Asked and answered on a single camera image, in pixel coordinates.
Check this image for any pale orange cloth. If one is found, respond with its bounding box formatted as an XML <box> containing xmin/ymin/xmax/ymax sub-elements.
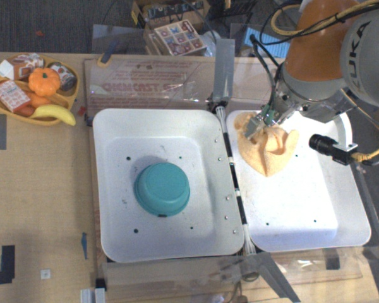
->
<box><xmin>233</xmin><ymin>111</ymin><xmax>300</xmax><ymax>178</ymax></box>

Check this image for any black cylinder on white bracket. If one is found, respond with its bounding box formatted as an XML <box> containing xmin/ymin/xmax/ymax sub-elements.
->
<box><xmin>308</xmin><ymin>110</ymin><xmax>359</xmax><ymax>167</ymax></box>

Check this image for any orange carrot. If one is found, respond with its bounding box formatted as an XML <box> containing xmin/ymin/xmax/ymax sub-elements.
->
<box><xmin>15</xmin><ymin>92</ymin><xmax>53</xmax><ymax>117</ymax></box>

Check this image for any thin black and white rod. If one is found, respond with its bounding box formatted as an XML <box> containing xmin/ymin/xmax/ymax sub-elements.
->
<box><xmin>215</xmin><ymin>105</ymin><xmax>257</xmax><ymax>256</ymax></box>

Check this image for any yellow banana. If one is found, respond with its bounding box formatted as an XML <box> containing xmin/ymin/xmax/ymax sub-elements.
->
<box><xmin>30</xmin><ymin>104</ymin><xmax>77</xmax><ymax>127</ymax></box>

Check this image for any teal bowl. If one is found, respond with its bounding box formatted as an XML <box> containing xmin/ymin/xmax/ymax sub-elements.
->
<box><xmin>133</xmin><ymin>162</ymin><xmax>191</xmax><ymax>218</ymax></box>

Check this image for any orange pumpkin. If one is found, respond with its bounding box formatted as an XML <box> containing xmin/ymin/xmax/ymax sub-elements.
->
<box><xmin>28</xmin><ymin>67</ymin><xmax>62</xmax><ymax>97</ymax></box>

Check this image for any yellow divided plate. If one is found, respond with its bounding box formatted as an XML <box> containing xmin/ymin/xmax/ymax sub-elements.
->
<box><xmin>0</xmin><ymin>53</ymin><xmax>81</xmax><ymax>127</ymax></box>

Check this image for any brown cardboard board red print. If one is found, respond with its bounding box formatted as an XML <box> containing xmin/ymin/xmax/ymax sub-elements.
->
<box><xmin>83</xmin><ymin>54</ymin><xmax>364</xmax><ymax>292</ymax></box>

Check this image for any white and red carton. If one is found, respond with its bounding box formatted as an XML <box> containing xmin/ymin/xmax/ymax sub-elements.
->
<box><xmin>0</xmin><ymin>52</ymin><xmax>45</xmax><ymax>81</ymax></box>

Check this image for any small can with red label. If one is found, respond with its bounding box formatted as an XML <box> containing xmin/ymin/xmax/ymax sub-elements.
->
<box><xmin>48</xmin><ymin>61</ymin><xmax>78</xmax><ymax>92</ymax></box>

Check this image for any red and white packet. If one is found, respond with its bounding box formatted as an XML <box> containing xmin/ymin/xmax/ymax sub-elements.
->
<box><xmin>0</xmin><ymin>80</ymin><xmax>32</xmax><ymax>114</ymax></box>

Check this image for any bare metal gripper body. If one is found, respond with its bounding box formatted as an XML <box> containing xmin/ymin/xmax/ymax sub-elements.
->
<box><xmin>261</xmin><ymin>86</ymin><xmax>308</xmax><ymax>127</ymax></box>

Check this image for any white plastic tray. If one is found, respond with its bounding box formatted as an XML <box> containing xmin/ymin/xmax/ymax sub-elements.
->
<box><xmin>226</xmin><ymin>109</ymin><xmax>372</xmax><ymax>253</ymax></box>
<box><xmin>92</xmin><ymin>107</ymin><xmax>246</xmax><ymax>264</ymax></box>

